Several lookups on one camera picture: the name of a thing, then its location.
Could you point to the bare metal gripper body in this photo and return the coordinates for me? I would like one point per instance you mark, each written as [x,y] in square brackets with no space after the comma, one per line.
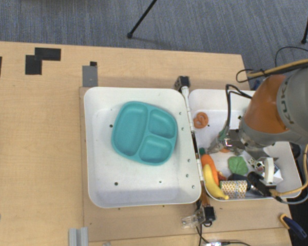
[237,138]

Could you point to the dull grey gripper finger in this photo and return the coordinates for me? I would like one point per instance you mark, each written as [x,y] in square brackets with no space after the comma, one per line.
[216,145]
[237,152]

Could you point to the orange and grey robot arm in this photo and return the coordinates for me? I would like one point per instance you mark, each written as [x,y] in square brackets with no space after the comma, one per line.
[267,106]

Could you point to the small orange object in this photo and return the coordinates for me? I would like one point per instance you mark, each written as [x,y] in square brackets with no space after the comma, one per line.
[224,150]

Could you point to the green leaf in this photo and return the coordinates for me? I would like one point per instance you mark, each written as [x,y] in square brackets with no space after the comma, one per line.
[238,165]

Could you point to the orange carrot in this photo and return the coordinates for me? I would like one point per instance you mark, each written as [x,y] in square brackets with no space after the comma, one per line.
[210,163]

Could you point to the white cow print carton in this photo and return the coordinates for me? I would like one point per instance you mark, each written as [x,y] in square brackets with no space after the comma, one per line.
[256,164]

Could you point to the dark purple rounded object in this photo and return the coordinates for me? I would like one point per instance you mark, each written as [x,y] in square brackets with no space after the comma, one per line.
[239,177]

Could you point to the small red brown object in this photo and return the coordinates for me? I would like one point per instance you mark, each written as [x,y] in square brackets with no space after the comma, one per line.
[220,175]

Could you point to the orange pretzel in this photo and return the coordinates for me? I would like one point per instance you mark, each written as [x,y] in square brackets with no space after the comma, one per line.
[199,123]

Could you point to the thin black and white rod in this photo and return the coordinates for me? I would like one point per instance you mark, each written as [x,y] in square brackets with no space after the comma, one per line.
[192,127]

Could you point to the yellow patterned white can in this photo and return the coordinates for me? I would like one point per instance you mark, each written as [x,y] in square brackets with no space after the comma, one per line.
[233,189]

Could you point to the yellow banana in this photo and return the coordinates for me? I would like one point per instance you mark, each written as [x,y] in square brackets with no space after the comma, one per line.
[211,182]

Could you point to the white plastic tray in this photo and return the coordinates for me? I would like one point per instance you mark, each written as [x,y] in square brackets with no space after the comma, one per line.
[215,104]
[133,183]

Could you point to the teal divided plate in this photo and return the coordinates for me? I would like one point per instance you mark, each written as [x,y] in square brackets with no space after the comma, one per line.
[133,131]

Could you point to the black cylinder on white bracket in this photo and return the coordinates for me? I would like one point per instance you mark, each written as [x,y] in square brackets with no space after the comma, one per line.
[268,172]

